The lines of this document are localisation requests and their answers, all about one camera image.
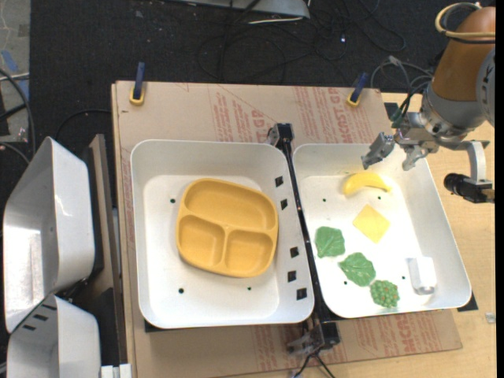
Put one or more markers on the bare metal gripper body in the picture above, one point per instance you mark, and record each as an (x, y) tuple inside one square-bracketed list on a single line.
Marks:
[(418, 133)]

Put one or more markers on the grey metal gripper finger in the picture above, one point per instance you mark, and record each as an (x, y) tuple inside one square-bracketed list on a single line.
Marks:
[(379, 148), (413, 158)]

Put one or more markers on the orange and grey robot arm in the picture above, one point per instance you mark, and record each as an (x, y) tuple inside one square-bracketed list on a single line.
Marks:
[(458, 69)]

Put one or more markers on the yellow banana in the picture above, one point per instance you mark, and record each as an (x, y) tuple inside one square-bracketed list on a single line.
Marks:
[(364, 181)]

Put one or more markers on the white plastic tray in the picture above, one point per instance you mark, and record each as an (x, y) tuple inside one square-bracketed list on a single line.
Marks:
[(165, 258), (413, 219)]

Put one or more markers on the yellow cheese slice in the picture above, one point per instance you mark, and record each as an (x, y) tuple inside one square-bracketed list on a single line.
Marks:
[(371, 223)]

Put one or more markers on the green lettuce leaf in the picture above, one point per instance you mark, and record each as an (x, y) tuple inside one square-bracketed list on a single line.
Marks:
[(330, 241), (357, 269)]

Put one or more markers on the thin black rod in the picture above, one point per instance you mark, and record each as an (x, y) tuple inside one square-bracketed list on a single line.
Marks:
[(305, 227)]

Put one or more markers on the clear plastic cup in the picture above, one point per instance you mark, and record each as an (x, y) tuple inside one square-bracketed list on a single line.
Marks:
[(423, 274)]

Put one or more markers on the green peas cluster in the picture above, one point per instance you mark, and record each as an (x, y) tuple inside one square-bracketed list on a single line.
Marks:
[(384, 293)]

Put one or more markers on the brown cardboard board red print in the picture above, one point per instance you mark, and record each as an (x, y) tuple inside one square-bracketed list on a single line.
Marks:
[(220, 112)]

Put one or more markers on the yellow divided plate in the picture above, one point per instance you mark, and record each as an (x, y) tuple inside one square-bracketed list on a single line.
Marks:
[(226, 211)]

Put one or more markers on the black cylinder on white bracket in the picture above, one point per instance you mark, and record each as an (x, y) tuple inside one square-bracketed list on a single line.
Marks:
[(470, 185)]

